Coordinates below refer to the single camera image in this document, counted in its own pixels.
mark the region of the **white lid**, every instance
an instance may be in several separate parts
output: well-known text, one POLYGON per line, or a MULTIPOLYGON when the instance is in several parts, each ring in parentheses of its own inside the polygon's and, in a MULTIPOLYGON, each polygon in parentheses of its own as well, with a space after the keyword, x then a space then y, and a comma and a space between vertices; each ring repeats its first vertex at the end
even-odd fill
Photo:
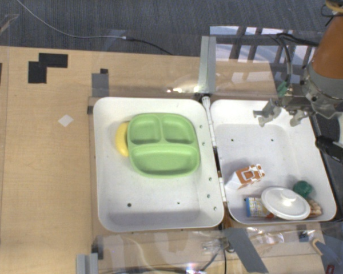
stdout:
POLYGON ((263 205, 274 215, 286 220, 302 220, 309 216, 310 205, 299 194, 282 187, 269 187, 262 193, 263 205))

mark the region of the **green plate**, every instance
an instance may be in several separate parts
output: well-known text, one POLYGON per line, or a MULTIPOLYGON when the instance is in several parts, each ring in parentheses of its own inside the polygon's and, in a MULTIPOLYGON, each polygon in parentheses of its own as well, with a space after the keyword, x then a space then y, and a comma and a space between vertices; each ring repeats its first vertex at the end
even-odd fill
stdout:
POLYGON ((186 176, 200 165, 192 123, 177 114, 141 114, 127 130, 133 168, 144 176, 186 176))

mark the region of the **wooden surface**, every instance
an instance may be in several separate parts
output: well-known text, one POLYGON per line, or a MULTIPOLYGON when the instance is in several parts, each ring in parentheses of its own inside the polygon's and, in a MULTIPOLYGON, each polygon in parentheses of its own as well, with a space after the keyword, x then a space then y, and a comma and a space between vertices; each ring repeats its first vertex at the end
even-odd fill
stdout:
MULTIPOLYGON (((91 209, 87 105, 91 74, 99 73, 100 68, 109 69, 111 95, 160 92, 165 96, 169 89, 171 97, 190 97, 173 89, 193 89, 199 59, 10 48, 0 274, 75 273, 76 255, 90 252, 93 235, 97 235, 92 214, 93 218, 97 214, 91 209), (40 52, 68 54, 68 68, 48 68, 47 84, 28 84, 28 61, 38 61, 40 52), (67 127, 58 122, 64 115, 74 119, 67 127)), ((230 88, 233 65, 221 62, 217 72, 230 88)), ((239 86, 242 93, 274 94, 269 77, 239 86)), ((229 269, 245 273, 236 257, 231 259, 229 269)), ((295 268, 298 261, 304 263, 300 269, 322 271, 320 257, 312 249, 303 255, 264 261, 274 273, 305 272, 295 268)), ((217 261, 208 273, 222 273, 222 268, 217 261)))

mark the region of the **yellow cable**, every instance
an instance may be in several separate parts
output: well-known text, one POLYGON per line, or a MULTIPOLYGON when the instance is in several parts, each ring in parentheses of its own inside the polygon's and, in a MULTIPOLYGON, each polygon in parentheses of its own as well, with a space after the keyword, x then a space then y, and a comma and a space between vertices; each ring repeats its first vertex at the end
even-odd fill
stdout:
POLYGON ((327 6, 327 8, 332 9, 333 11, 336 11, 338 13, 343 13, 343 8, 340 8, 338 4, 325 0, 325 5, 327 6))

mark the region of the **gray floor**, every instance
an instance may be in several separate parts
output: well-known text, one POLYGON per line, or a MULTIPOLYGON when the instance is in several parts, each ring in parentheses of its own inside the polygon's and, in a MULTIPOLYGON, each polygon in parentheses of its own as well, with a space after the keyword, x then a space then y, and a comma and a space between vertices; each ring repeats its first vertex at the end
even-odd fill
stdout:
MULTIPOLYGON (((324 0, 21 0, 36 15, 76 35, 124 34, 173 54, 196 55, 199 36, 214 25, 241 25, 322 31, 324 0)), ((11 45, 78 50, 162 53, 137 42, 74 39, 32 17, 15 0, 0 0, 0 20, 20 14, 11 45)))

